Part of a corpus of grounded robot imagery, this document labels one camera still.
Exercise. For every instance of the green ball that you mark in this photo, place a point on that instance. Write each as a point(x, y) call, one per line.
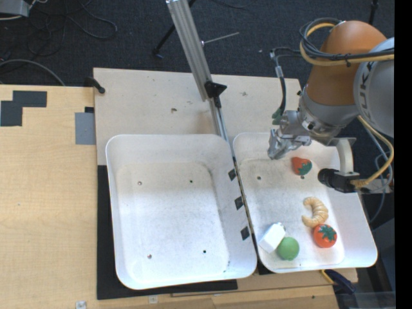
point(288, 248)

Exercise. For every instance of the beige croissant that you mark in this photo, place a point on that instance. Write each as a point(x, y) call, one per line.
point(318, 212)

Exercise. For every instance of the white plastic tray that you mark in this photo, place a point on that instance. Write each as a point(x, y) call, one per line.
point(174, 211)
point(283, 201)

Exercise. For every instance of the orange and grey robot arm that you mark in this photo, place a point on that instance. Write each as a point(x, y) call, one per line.
point(341, 76)

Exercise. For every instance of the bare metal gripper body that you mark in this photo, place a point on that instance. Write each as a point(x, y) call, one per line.
point(293, 125)

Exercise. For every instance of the red tomato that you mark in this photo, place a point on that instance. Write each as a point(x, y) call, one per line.
point(325, 236)

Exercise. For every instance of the black cylinder on white bracket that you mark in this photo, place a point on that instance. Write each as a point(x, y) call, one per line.
point(345, 176)

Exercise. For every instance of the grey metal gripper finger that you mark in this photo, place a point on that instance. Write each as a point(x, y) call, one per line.
point(274, 147)
point(289, 147)

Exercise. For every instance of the pale wood board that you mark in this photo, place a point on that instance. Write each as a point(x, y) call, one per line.
point(154, 105)

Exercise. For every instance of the red strawberry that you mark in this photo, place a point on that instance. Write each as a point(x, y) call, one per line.
point(301, 166)

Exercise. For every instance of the white carton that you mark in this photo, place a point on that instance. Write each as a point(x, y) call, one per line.
point(272, 237)

